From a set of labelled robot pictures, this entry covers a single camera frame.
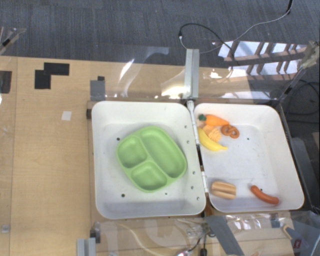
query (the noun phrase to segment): toy sausage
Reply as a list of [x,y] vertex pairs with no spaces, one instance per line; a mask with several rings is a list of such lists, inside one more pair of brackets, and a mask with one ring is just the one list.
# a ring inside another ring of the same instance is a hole
[[263,193],[256,185],[251,186],[251,192],[260,200],[265,201],[266,203],[277,205],[279,204],[279,198]]
[[211,184],[211,193],[216,197],[235,199],[236,192],[236,186],[227,182],[215,181]]

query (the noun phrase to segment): plastic food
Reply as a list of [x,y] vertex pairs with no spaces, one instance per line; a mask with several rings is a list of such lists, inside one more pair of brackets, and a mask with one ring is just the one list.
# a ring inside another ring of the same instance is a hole
[[219,143],[211,140],[205,133],[205,131],[198,127],[198,135],[199,135],[199,140],[200,143],[205,146],[207,149],[212,150],[212,151],[219,151],[219,150],[226,150],[228,147],[222,146]]
[[201,114],[199,115],[199,120],[204,121],[205,124],[208,126],[225,126],[229,124],[228,121],[223,120],[222,118],[212,114],[207,114],[207,115]]
[[236,139],[240,136],[239,130],[230,124],[222,126],[221,132],[223,135],[230,136],[233,139]]
[[147,126],[121,140],[116,158],[132,183],[148,193],[168,186],[187,170],[181,149],[157,126]]
[[214,142],[220,141],[221,133],[218,128],[211,125],[205,125],[202,129],[211,140],[213,140]]
[[211,193],[216,197],[224,199],[235,199],[237,188],[235,185],[227,182],[215,181],[211,184]]
[[279,198],[263,193],[256,185],[251,186],[251,192],[260,200],[265,201],[266,203],[277,205],[279,204]]

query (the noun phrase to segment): gray carpet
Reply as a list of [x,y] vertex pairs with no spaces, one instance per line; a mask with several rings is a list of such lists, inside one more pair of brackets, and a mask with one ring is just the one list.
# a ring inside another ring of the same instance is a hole
[[[231,41],[253,24],[284,14],[289,0],[0,0],[0,27],[26,29],[6,55],[184,65],[185,49],[178,33],[185,23],[200,23]],[[188,48],[207,51],[217,38],[188,26],[182,31]],[[319,40],[320,1],[295,0],[283,19],[255,27],[243,41],[306,45]],[[202,67],[221,63],[214,52],[202,54]],[[319,62],[303,77],[319,82]],[[295,95],[291,110],[319,109],[319,97],[305,87]],[[289,114],[291,135],[300,137],[319,182],[319,151],[312,132],[319,131],[319,111]]]

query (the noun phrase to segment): black square marker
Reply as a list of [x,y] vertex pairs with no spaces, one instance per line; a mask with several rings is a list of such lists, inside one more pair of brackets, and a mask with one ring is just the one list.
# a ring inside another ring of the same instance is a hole
[[8,94],[11,88],[11,71],[0,71],[0,94]]
[[44,63],[44,74],[45,75],[59,75],[69,76],[70,64],[65,63]]
[[44,70],[35,70],[34,89],[51,89],[51,76],[45,74]]

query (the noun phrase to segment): white tray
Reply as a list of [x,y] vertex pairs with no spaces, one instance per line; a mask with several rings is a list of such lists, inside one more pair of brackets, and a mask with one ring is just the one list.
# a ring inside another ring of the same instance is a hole
[[[227,200],[210,194],[212,205],[224,213],[299,209],[304,194],[278,113],[265,105],[202,103],[194,110],[228,120],[240,137],[222,136],[226,151],[213,152],[201,147],[207,185],[225,181],[236,186],[236,198]],[[259,200],[250,191],[256,185],[266,194],[279,198],[278,205]]]
[[[116,159],[117,138],[140,128],[163,128],[187,159],[186,173],[153,193],[137,189]],[[109,219],[196,215],[206,197],[189,111],[178,103],[101,101],[92,109],[95,201]]]
[[[236,126],[240,137],[223,136],[227,151],[201,147],[207,185],[216,180],[236,185],[237,197],[210,195],[213,206],[225,213],[299,209],[304,194],[278,113],[271,107],[239,104],[199,104],[194,116],[213,114]],[[163,128],[181,148],[187,171],[177,181],[153,193],[137,189],[116,159],[117,138],[140,128]],[[95,201],[108,219],[196,215],[206,205],[194,130],[188,109],[178,103],[101,101],[92,109]],[[251,185],[279,197],[272,205],[256,198]]]

